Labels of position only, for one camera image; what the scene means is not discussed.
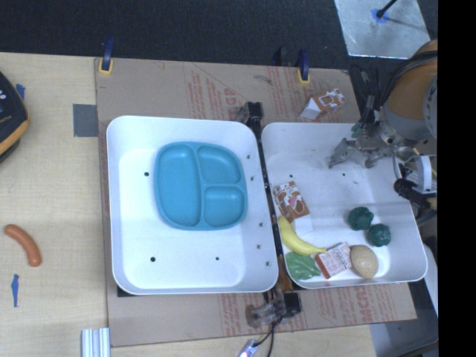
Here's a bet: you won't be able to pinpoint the green lettuce leaf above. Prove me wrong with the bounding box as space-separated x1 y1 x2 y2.
284 251 322 282

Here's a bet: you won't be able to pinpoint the yellow banana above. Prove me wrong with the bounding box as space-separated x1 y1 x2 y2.
277 214 328 257

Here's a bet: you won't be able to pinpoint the thin black rod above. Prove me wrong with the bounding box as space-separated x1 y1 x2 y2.
254 123 286 294

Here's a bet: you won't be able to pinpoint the blue divided plate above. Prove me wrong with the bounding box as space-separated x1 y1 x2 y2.
153 141 249 231

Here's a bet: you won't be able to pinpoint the black cylinder on white bracket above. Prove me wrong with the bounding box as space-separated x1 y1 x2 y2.
393 154 438 208

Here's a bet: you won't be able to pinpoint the beige egg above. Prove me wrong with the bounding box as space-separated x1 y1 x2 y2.
349 244 380 280

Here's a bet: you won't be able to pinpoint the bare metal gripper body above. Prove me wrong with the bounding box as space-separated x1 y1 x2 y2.
352 122 417 161

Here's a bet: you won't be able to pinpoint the dark green broccoli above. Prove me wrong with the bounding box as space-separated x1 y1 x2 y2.
347 206 375 232
367 222 392 248

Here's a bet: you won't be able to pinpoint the orange sausage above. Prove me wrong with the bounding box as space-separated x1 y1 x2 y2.
4 223 42 268

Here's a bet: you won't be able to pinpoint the brown cardboard board red print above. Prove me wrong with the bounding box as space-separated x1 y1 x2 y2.
94 57 418 348

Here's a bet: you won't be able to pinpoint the orange and white carton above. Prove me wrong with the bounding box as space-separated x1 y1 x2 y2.
315 241 353 280
271 180 315 237
299 88 347 122

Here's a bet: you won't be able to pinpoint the black block with thin wires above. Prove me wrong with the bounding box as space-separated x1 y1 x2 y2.
236 101 266 126
245 290 303 328

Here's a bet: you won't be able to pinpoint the white plastic tray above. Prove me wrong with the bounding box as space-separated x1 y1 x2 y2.
260 121 429 290
106 115 280 296

